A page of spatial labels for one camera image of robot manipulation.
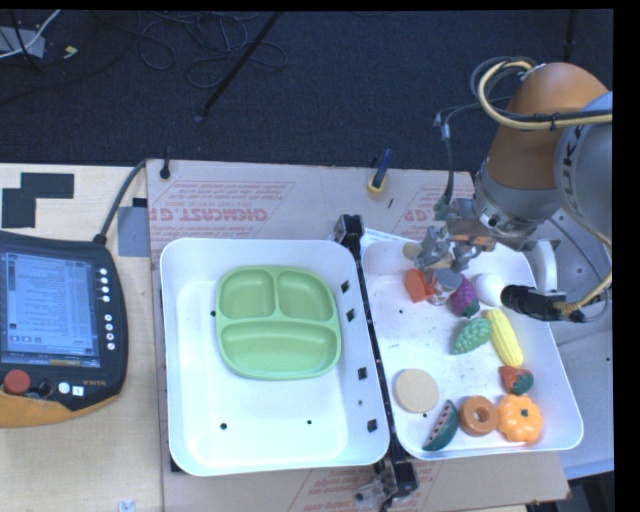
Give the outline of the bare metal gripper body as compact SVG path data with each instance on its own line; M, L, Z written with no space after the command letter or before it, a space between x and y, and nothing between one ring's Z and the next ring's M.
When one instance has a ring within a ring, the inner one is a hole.
M531 223L485 199L455 199L445 216L447 239L491 250L501 243L520 250L531 235Z

